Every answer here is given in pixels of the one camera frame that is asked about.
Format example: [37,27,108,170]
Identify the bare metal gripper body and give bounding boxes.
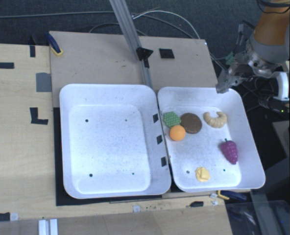
[227,49,277,80]

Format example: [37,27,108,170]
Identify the beige croissant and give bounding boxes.
[203,111,228,129]

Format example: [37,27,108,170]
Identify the brown round biscuit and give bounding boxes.
[180,112,203,135]

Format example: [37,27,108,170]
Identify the green broccoli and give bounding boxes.
[163,111,182,129]

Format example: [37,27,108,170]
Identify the orange ball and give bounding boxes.
[169,124,187,142]

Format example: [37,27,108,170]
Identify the purple grapes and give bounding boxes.
[220,138,239,165]

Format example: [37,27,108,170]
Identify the white plastic tray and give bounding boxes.
[59,83,172,200]
[157,86,266,193]

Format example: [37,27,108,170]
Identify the yellow toy pastry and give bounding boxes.
[194,166,211,183]

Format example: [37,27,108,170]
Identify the pale wood board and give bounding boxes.
[48,30,251,201]

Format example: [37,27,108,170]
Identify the black cylinder on white bracket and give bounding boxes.
[257,71,290,114]

